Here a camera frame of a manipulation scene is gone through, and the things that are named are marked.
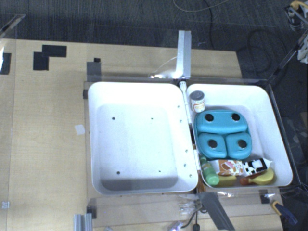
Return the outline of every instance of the gray carpet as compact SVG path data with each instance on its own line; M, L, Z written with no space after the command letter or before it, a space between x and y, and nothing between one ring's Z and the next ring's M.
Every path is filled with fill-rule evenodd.
M221 1L206 0L209 5ZM0 14L26 15L18 26L19 39L176 47L177 31L191 30L193 48L237 51L244 77L268 78L303 33L293 32L287 23L284 8L292 1L231 0L211 9L212 19L209 10L185 13L172 0L0 0ZM176 2L188 10L206 6L201 0ZM0 16L0 25L6 19ZM301 131L299 113L307 112L307 66L292 59L274 92L281 115L296 121L295 129ZM307 173L304 178L307 184ZM308 214L304 196L285 200L298 216ZM301 203L298 208L295 202ZM305 222L284 228L304 230Z

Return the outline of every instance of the blue plastic toy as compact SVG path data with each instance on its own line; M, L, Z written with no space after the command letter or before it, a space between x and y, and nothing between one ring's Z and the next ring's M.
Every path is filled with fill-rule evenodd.
M246 159L252 150L252 141L245 118L232 110L207 110L194 120L196 143L209 160Z

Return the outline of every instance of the white container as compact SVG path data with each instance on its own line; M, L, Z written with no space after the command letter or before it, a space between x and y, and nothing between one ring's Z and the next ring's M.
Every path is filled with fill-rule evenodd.
M270 167L275 179L270 186L287 186L293 173L282 141L273 108L268 94L257 86L194 84L187 88L187 96L200 90L205 94L205 106L211 109L231 109L241 113L249 126L252 139L252 152L246 159L250 161L266 158L272 161ZM190 109L192 121L196 115ZM264 186L242 186L237 181L231 188L264 188Z
M292 181L291 166L267 93L255 86L194 84L206 109L238 111L249 125L248 158L273 161L270 186ZM184 98L172 84L97 82L88 92L92 183L101 194L187 192L198 182ZM196 115L190 108L192 121ZM233 189L264 186L241 186Z
M101 194L196 187L181 90L171 84L97 82L88 92L92 183Z

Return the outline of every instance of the bottle cap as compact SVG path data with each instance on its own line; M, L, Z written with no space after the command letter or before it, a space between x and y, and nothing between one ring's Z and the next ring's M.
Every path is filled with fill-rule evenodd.
M219 177L216 174L208 174L205 180L210 186L216 186L219 183Z

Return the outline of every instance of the green bottle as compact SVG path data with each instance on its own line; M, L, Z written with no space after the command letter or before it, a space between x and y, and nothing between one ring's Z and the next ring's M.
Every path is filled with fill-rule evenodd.
M216 186L219 183L219 177L212 165L207 161L205 156L200 156L201 171L205 181L210 186Z

